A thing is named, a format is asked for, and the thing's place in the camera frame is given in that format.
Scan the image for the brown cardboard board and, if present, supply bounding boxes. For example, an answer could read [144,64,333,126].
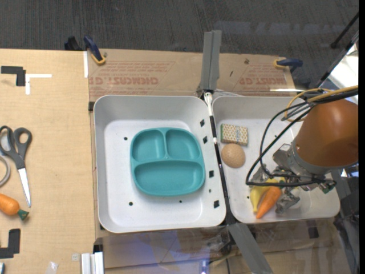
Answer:
[87,49,343,269]

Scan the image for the orange carrot with green top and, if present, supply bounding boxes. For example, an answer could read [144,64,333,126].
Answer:
[0,192,30,221]

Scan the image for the beige round biscuit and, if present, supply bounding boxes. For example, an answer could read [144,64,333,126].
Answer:
[221,143,246,169]

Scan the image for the green and white patterned carton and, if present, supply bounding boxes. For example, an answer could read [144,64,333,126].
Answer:
[220,123,249,147]

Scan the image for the yellow banana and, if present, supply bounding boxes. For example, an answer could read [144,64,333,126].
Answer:
[250,176,286,213]

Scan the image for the grey handled scissors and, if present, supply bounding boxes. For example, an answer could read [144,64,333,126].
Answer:
[0,126,33,208]

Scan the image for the teal divided plate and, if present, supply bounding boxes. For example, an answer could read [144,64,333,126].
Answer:
[129,127,206,197]

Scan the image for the white plastic tray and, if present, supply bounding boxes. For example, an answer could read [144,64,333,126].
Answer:
[93,95,227,234]
[212,95,342,225]

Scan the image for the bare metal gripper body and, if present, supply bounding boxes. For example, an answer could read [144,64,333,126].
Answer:
[267,143,329,191]

